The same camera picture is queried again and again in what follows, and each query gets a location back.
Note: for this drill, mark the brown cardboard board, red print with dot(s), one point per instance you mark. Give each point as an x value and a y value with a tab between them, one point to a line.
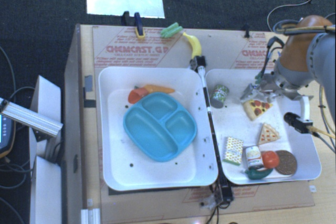
147	49

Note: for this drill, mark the orange carrot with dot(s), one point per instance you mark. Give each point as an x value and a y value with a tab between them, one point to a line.
160	88

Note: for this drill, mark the yellow banana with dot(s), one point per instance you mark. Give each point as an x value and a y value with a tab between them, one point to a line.
195	44

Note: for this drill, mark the green pea pods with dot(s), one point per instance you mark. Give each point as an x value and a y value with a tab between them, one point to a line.
171	30

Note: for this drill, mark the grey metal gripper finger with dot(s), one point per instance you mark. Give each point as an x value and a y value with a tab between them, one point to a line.
247	93
270	96

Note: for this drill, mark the thin black and white rod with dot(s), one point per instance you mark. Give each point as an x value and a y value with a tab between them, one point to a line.
210	112

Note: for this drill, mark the red tomato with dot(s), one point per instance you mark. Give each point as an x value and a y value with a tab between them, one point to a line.
270	159

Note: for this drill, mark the white and red can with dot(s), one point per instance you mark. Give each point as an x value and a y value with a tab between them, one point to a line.
254	157

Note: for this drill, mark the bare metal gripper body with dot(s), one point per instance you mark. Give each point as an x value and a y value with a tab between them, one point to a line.
273	84

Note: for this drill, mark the green can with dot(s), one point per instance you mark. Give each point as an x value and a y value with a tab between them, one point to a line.
219	95

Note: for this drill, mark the black cylinder on white bracket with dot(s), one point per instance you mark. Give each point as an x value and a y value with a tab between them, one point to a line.
295	120

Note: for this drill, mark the white plastic tray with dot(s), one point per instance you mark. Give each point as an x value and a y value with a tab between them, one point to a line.
241	128
157	175

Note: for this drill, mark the yellow patterned carton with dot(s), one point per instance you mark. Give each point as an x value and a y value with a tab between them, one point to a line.
233	150

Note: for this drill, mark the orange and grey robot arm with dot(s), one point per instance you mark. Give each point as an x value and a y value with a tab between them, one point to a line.
312	49

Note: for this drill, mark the pepperoni pizza slice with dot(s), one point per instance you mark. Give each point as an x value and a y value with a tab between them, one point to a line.
256	108

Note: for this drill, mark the blue divided plate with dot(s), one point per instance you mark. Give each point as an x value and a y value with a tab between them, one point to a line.
157	128

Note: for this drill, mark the pale pizza slice, red squares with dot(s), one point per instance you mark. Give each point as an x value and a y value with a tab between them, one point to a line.
267	135

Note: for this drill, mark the brown round biscuit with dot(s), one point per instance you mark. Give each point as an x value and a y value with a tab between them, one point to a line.
286	163

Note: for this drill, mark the green pepper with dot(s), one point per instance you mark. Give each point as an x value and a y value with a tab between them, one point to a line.
258	174

